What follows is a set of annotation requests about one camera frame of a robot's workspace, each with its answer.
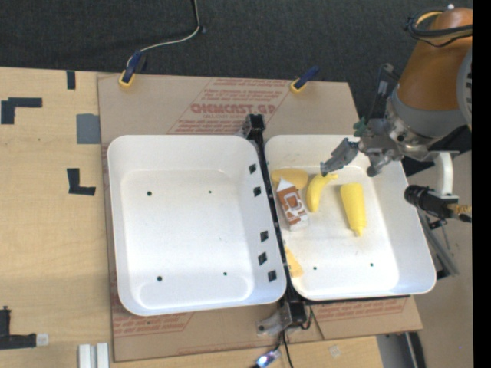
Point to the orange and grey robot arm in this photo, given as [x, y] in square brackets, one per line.
[433, 75]

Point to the brown cardboard board red print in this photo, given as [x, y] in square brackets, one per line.
[230, 213]

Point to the thin black rod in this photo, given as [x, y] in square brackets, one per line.
[274, 205]

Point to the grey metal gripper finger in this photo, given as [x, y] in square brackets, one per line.
[337, 157]
[377, 165]

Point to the brown and white carton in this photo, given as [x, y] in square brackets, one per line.
[292, 204]

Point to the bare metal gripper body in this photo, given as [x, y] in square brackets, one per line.
[387, 140]

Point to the white plastic tray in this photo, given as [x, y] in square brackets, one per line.
[345, 236]
[192, 224]

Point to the yellow oval toy food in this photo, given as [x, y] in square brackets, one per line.
[293, 176]

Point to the yellow cheese wedge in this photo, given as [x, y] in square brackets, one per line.
[293, 265]

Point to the black cylinder on white bracket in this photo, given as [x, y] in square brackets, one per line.
[437, 194]

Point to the yellow banana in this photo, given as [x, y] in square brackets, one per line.
[316, 192]

